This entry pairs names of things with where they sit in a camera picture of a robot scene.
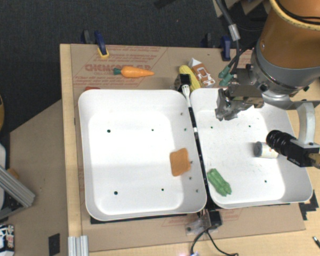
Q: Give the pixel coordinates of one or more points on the orange biscuit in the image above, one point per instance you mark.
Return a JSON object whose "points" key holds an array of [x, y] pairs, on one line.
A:
{"points": [[180, 162]]}

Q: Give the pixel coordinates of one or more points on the yellow corn cob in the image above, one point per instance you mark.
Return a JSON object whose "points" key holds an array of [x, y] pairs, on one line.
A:
{"points": [[190, 76]]}

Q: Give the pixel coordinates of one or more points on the thin black and white rod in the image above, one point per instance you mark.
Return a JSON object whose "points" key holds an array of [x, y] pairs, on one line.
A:
{"points": [[196, 132]]}

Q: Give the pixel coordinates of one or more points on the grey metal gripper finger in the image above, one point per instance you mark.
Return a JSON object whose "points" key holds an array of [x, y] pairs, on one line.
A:
{"points": [[238, 109], [222, 108]]}

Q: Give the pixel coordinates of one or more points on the orange carrot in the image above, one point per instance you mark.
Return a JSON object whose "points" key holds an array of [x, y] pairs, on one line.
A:
{"points": [[134, 72]]}

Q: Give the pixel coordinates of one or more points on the brown cardboard board red print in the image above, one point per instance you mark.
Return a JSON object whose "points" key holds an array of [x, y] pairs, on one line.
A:
{"points": [[138, 235]]}

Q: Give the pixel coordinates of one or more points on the black and white carton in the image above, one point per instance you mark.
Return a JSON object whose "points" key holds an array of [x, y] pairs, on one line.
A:
{"points": [[4, 239]]}

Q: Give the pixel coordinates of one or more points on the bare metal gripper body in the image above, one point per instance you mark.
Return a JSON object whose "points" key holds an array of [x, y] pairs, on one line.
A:
{"points": [[246, 91]]}

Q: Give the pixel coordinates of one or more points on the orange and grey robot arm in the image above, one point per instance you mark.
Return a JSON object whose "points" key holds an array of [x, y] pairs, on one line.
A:
{"points": [[293, 36]]}

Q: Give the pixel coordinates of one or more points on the white can with grey lid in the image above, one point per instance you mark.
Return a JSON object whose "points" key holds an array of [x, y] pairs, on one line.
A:
{"points": [[268, 151]]}

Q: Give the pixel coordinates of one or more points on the orange and white carton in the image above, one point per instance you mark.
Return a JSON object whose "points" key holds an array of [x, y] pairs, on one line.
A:
{"points": [[202, 75]]}

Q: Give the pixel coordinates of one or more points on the white plastic tray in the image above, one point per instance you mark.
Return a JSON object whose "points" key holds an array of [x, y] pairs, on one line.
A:
{"points": [[240, 169], [130, 156]]}

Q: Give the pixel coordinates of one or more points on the green asparagus bundle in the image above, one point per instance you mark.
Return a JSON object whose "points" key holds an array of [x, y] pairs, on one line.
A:
{"points": [[218, 182]]}

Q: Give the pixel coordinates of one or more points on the black cylinder on white bracket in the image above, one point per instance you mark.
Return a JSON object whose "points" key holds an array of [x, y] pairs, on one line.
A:
{"points": [[285, 144]]}

